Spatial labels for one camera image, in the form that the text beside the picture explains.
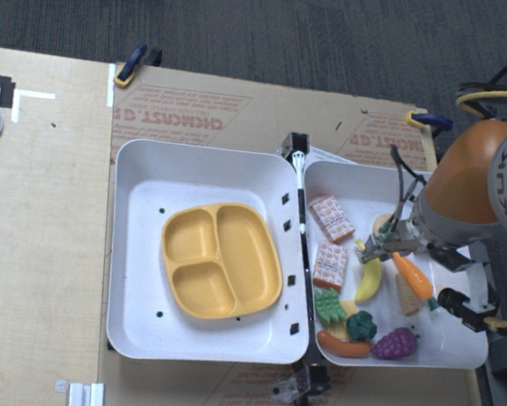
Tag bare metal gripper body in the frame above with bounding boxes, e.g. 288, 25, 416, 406
379, 216, 477, 269

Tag tan bread slice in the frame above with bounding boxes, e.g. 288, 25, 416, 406
390, 272, 425, 318

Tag orange and white carton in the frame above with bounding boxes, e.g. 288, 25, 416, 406
304, 193, 360, 247
310, 240, 351, 294

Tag brown cardboard board red print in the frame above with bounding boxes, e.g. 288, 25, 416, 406
77, 61, 506, 406

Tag green ridged toy vegetable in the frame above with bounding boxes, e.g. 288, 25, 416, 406
310, 286, 351, 328

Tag black cylinder on white bracket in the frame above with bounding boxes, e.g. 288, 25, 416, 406
433, 252, 505, 336

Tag tan round biscuit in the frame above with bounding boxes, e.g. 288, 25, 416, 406
371, 211, 395, 240

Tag orange sausage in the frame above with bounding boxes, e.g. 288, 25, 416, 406
314, 328, 375, 361

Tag orange carrot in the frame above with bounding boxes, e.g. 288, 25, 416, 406
386, 250, 446, 313

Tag yellow divided plate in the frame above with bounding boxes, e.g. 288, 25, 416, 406
152, 195, 293, 329

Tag yellow banana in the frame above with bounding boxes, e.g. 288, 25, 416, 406
348, 238, 387, 307

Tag pale yellow toy wedge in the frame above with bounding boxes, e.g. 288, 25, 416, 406
325, 297, 360, 343

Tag white paper sheet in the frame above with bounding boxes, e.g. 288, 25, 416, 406
305, 145, 360, 166

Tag purple grapes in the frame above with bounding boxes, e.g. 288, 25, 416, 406
370, 324, 421, 364

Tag black block with thin wires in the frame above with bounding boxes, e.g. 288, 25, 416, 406
278, 130, 313, 162
269, 357, 335, 406

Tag green broccoli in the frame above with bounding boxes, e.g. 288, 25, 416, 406
343, 308, 380, 345

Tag white plastic tray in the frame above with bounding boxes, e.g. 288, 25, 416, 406
93, 136, 331, 380
282, 157, 507, 383

